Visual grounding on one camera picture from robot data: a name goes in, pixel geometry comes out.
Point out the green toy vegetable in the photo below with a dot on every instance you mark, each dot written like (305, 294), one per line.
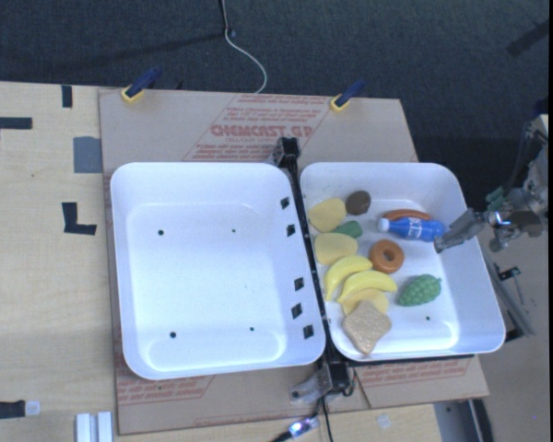
(352, 229)

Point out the white plastic tray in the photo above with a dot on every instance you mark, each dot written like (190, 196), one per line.
(461, 302)
(203, 270)

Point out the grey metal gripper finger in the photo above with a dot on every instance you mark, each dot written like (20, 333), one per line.
(451, 242)
(467, 223)

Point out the orange doughnut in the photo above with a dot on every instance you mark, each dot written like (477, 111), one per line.
(377, 256)

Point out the yellow banana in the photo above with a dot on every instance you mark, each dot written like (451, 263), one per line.
(343, 267)
(368, 281)

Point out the orange sausage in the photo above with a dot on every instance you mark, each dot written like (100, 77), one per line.
(405, 213)

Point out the tan bread slice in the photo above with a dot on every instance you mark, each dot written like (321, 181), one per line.
(366, 327)

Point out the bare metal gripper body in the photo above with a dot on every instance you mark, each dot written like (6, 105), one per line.
(525, 214)

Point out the brown round toy food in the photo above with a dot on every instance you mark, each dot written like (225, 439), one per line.
(358, 202)

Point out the brown cardboard board red print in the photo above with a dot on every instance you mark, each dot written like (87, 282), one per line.
(239, 122)

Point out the yellow rounded toy food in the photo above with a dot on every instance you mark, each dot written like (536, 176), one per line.
(334, 247)
(327, 214)
(379, 303)

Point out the blue bottle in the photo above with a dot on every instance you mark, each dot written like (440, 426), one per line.
(415, 229)

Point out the green grapes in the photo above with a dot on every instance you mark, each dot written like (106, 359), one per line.
(419, 290)

